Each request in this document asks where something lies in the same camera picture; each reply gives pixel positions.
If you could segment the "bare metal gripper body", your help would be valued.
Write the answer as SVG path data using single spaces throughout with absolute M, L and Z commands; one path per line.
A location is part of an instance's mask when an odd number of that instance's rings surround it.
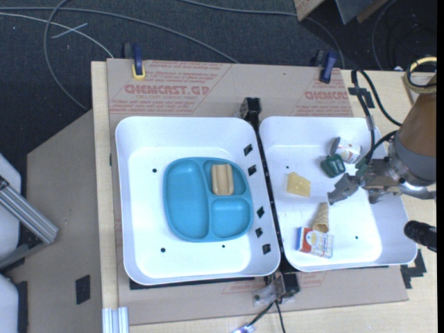
M 388 155 L 370 161 L 359 181 L 367 191 L 377 188 L 384 189 L 385 195 L 434 200 L 436 191 L 429 187 L 436 182 L 436 159 L 409 151 L 403 146 L 390 146 Z

